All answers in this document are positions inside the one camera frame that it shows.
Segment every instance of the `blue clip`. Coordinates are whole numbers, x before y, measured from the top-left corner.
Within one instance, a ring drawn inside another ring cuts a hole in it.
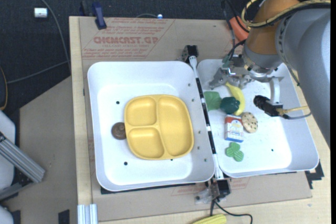
[[[99,2],[93,2],[92,3],[92,9],[93,9],[93,14],[97,17],[95,22],[96,22],[96,25],[97,25],[98,29],[99,30],[105,29],[106,28],[106,23],[104,21],[103,11],[102,11],[102,7],[101,7],[100,3]]]

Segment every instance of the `yellow plate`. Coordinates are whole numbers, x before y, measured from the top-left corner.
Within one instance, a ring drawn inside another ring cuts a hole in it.
[[[188,109],[173,95],[133,98],[125,106],[124,119],[128,145],[139,158],[178,158],[194,146]]]

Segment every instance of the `robotic arm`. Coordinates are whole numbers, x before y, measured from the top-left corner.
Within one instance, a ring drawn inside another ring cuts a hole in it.
[[[330,0],[264,0],[250,27],[240,58],[219,70],[210,86],[235,76],[244,87],[249,81],[267,82],[267,75],[285,63],[301,86],[311,114],[330,147]]]

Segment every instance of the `small box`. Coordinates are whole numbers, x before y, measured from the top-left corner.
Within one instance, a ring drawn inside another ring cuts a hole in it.
[[[244,127],[238,116],[227,115],[225,117],[225,140],[242,142],[244,140]]]

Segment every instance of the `banana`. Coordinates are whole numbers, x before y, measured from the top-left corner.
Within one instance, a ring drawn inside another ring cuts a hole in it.
[[[234,114],[236,116],[241,115],[245,109],[245,97],[243,92],[241,91],[241,88],[231,85],[228,81],[225,83],[225,86],[230,89],[233,97],[240,102],[239,108]]]

